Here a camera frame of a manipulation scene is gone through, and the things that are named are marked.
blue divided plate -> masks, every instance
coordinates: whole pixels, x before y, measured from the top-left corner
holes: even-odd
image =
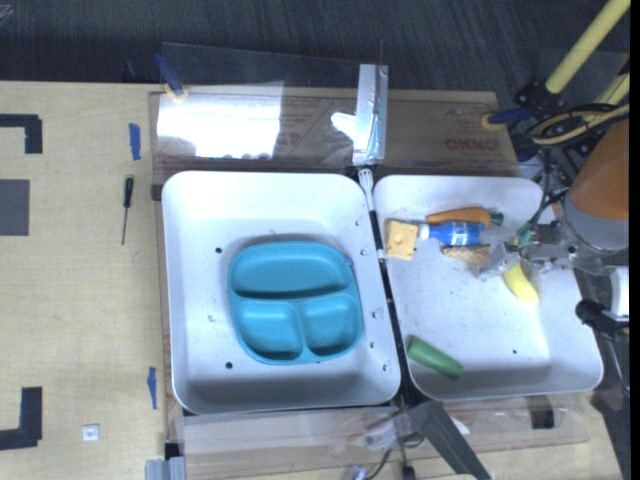
[[[257,361],[335,359],[362,335],[351,262],[318,242],[247,247],[229,265],[227,293],[238,341]]]

green cylinder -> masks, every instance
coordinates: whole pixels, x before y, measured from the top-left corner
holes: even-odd
[[[460,377],[464,369],[458,361],[415,336],[411,338],[407,355],[416,363],[420,363],[454,380]]]

gray square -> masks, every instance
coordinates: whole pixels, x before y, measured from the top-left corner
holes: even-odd
[[[2,235],[29,235],[29,180],[0,180]]]

blue bottle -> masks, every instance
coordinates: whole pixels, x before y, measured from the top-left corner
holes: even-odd
[[[436,238],[447,245],[478,245],[484,224],[451,220],[438,224],[420,224],[421,239]]]

wooden tabletop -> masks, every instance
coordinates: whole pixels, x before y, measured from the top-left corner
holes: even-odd
[[[0,128],[0,179],[30,182],[28,236],[0,236],[0,429],[18,426],[23,387],[42,387],[37,447],[0,451],[0,478],[144,478],[167,437],[163,334],[150,197],[149,94],[157,85],[0,82],[0,113],[37,114],[43,153]],[[129,124],[140,126],[134,161]],[[135,176],[121,245],[124,180]],[[157,377],[157,409],[147,385]],[[620,478],[602,417],[587,442],[480,454],[493,478]],[[97,424],[100,438],[83,440]],[[419,477],[451,474],[442,459]],[[341,478],[343,470],[275,475]],[[397,464],[379,478],[399,478]]]

